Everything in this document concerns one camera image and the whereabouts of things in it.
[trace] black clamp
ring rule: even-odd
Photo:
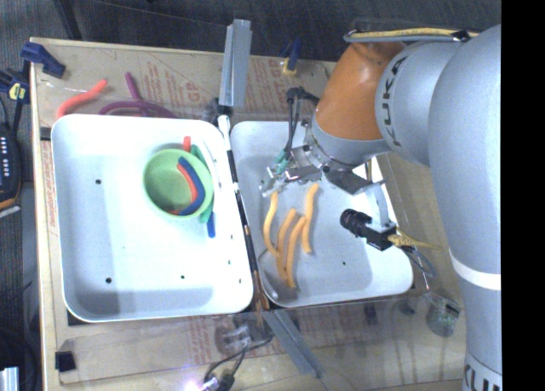
[[[66,66],[63,66],[53,57],[42,44],[27,41],[20,51],[23,58],[23,68],[17,72],[7,68],[5,72],[0,71],[0,92],[6,93],[12,101],[17,102],[15,108],[12,133],[16,135],[19,128],[20,115],[23,105],[31,102],[29,70],[30,63],[43,64],[43,72],[55,78],[62,78]]]
[[[68,350],[65,352],[55,352],[54,368],[61,373],[64,371],[76,370],[76,360],[74,354]]]

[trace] red cable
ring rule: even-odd
[[[191,151],[191,136],[184,136],[183,149],[184,149],[186,152],[190,152],[190,151]]]
[[[197,199],[197,196],[198,196],[197,187],[195,187],[195,182],[193,182],[193,179],[191,178],[191,176],[189,176],[189,173],[187,173],[187,170],[184,169],[180,164],[177,164],[176,168],[186,178],[187,185],[189,185],[189,191],[191,193],[191,202],[190,202],[190,204],[192,204]]]
[[[92,89],[78,95],[74,95],[67,101],[64,101],[57,108],[57,118],[61,118],[75,106],[92,101],[108,84],[108,81],[101,79]]]

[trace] orange foam stick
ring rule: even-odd
[[[310,246],[310,241],[308,239],[308,235],[310,233],[310,223],[313,219],[313,209],[314,209],[314,194],[318,191],[318,183],[314,182],[307,192],[307,201],[306,201],[306,214],[305,217],[307,218],[307,223],[305,224],[305,227],[303,228],[302,238],[301,238],[301,246],[305,253],[310,253],[313,251],[313,248]]]
[[[278,250],[276,250],[271,242],[271,223],[273,222],[274,214],[276,214],[276,209],[278,207],[278,191],[274,191],[271,194],[271,205],[269,206],[269,211],[265,217],[265,222],[263,223],[263,241],[267,250],[275,256],[278,257]]]
[[[282,225],[280,225],[276,242],[276,249],[278,252],[278,256],[276,257],[276,268],[278,270],[278,276],[280,276],[280,278],[284,282],[288,280],[288,274],[286,273],[286,269],[284,267],[284,239],[286,236],[286,232],[288,231],[288,228],[290,227],[290,224],[294,218],[295,208],[291,208],[288,211],[288,215],[286,216],[286,218],[284,218],[284,221],[282,221]]]
[[[198,196],[197,187],[195,187],[195,182],[193,182],[193,179],[191,178],[191,176],[189,176],[189,173],[187,173],[187,170],[184,169],[181,165],[177,164],[176,168],[178,169],[178,171],[180,171],[180,173],[182,173],[182,175],[186,179],[187,185],[189,186],[189,192],[191,193],[190,204],[192,204],[197,199],[197,196]]]
[[[57,118],[67,115],[72,108],[92,101],[108,84],[108,81],[101,79],[92,89],[78,95],[74,95],[67,101],[64,101],[57,108]]]
[[[191,151],[191,136],[184,136],[183,149],[184,149],[184,151],[186,151],[186,152],[190,152],[190,151]]]
[[[297,237],[301,233],[303,226],[307,222],[307,218],[302,216],[299,221],[296,223],[293,231],[290,234],[290,242],[288,243],[288,251],[286,253],[286,274],[288,275],[287,284],[290,288],[295,288],[295,281],[293,279],[293,260],[295,256],[295,243],[297,242]]]

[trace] gray carpet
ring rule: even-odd
[[[252,22],[254,55],[277,55],[301,36],[302,57],[337,60],[356,17],[485,29],[501,22],[502,0],[71,0],[89,41],[222,51],[233,18]],[[30,37],[66,38],[51,0],[0,0],[0,69],[20,69]],[[10,117],[14,105],[8,104]],[[32,181],[30,113],[19,143],[25,181]],[[20,215],[0,219],[0,326],[23,335]]]

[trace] wire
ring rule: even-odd
[[[235,372],[238,370],[238,368],[240,367],[240,365],[242,364],[242,361],[244,360],[244,356],[248,353],[248,352],[251,352],[253,350],[256,350],[258,348],[261,348],[263,346],[266,346],[269,342],[271,342],[273,340],[274,336],[270,336],[268,337],[268,339],[262,341],[262,342],[258,342],[256,345],[254,345],[253,347],[245,347],[243,348],[242,350],[236,352],[235,354],[232,354],[231,356],[227,356],[225,359],[222,359],[218,362],[215,362],[214,364],[212,364],[208,370],[206,371],[206,373],[204,374],[204,380],[203,382],[207,382],[210,380],[210,375],[212,374],[212,372],[218,368],[220,365],[222,364],[225,364],[226,362],[230,361],[230,360],[233,360],[237,357],[239,357],[239,359],[237,360],[237,363],[234,365],[233,367],[233,370],[232,370],[232,375],[235,374]]]
[[[291,148],[293,147],[293,137],[295,135],[295,130],[297,129],[297,123],[299,123],[299,114],[301,113],[301,103],[299,99],[295,101],[295,116],[293,116],[293,105],[291,105],[291,114],[290,114],[290,140],[288,141],[288,146],[286,147],[285,159],[290,159]]]
[[[403,245],[401,246],[401,250],[407,255],[410,261],[413,264],[415,264],[424,274],[426,274],[430,278],[434,278],[437,275],[437,272],[435,271],[435,267],[433,266],[432,262],[429,259],[427,259],[422,253],[420,253],[417,249],[413,249],[409,247],[408,245]],[[415,255],[418,260],[424,262],[427,269],[424,268],[424,266],[412,255]]]
[[[288,119],[288,142],[284,148],[284,159],[290,159],[291,156],[291,144],[293,141],[293,135],[295,130],[293,129],[293,99],[288,98],[290,118]]]
[[[316,97],[315,95],[310,94],[308,91],[305,91],[303,88],[301,88],[301,91],[302,92],[299,98],[302,101],[309,101],[315,106],[318,104],[320,100],[319,97]]]

